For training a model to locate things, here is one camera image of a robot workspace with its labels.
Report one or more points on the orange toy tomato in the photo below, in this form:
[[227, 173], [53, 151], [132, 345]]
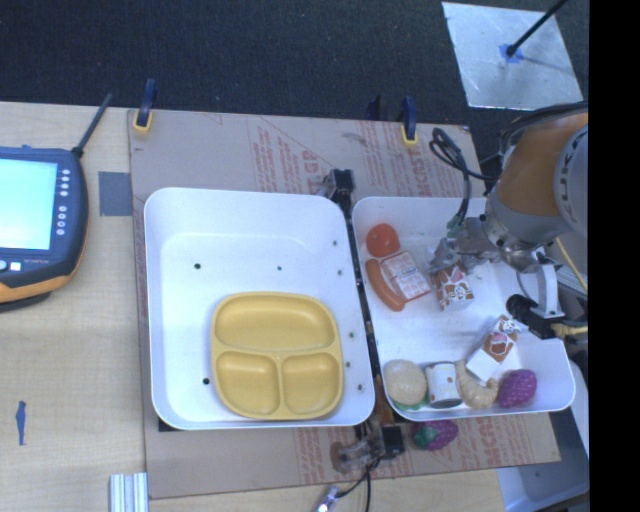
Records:
[[382, 239]]

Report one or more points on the brown and white carton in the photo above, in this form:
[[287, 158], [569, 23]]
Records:
[[492, 350]]

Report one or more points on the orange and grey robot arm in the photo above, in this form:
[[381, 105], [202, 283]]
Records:
[[535, 170]]

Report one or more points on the thin black and white rod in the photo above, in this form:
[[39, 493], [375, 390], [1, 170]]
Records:
[[361, 290]]

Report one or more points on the yellow divided plate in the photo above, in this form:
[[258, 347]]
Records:
[[275, 320]]

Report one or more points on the white can with orange dots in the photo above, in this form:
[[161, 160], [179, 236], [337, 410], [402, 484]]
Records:
[[442, 384]]

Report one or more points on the brown cardboard board red print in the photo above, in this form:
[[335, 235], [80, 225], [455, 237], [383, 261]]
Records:
[[250, 150]]

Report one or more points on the white plastic tray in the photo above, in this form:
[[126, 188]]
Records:
[[250, 240], [440, 335]]

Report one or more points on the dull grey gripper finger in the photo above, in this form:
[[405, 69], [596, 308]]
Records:
[[459, 264], [440, 255]]

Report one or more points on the orange and white packet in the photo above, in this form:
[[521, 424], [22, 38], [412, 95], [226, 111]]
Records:
[[406, 276]]

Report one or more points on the purple toy grapes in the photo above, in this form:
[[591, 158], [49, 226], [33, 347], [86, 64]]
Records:
[[437, 434], [517, 387]]

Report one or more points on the black cylinder on white bracket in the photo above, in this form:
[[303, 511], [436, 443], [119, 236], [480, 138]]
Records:
[[530, 312]]

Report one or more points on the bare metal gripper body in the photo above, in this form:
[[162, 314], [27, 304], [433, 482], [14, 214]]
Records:
[[492, 242]]

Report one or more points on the toy burger bun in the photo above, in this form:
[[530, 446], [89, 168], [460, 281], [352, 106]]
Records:
[[404, 382]]

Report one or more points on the beige toy croissant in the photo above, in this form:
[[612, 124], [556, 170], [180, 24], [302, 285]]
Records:
[[475, 392]]

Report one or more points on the giraffe print carton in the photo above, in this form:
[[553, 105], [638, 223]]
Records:
[[454, 292]]

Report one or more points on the orange toy sausage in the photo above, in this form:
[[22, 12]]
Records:
[[381, 292]]

